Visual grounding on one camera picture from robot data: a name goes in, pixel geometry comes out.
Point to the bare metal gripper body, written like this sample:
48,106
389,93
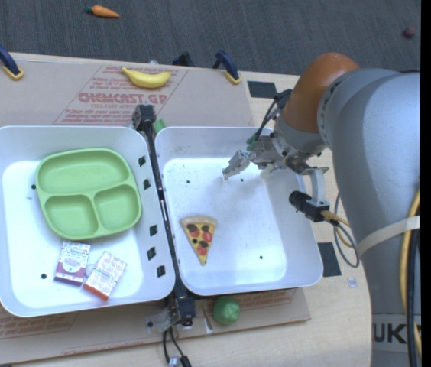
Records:
273,157

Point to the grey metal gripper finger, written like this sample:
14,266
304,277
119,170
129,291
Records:
231,168
244,156

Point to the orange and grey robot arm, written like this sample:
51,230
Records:
372,136

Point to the white plastic tray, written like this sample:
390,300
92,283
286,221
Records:
246,224
20,224

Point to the toy pizza slice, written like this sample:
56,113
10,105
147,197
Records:
200,235

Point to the thin black and white rod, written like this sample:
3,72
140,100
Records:
161,201

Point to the yellow banana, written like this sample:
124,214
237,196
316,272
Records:
147,78

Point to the green round toy fruit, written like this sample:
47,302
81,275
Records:
226,311

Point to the green divided plate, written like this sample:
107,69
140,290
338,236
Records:
85,193

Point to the orange and white carton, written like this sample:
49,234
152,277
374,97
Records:
104,275

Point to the maroon and white carton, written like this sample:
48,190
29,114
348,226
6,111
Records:
71,264

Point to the brown cardboard board red print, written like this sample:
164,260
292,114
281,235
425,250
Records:
47,98

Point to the orange carrot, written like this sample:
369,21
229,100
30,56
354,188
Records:
104,12

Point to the black cylinder on white bracket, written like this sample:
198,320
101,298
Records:
309,205

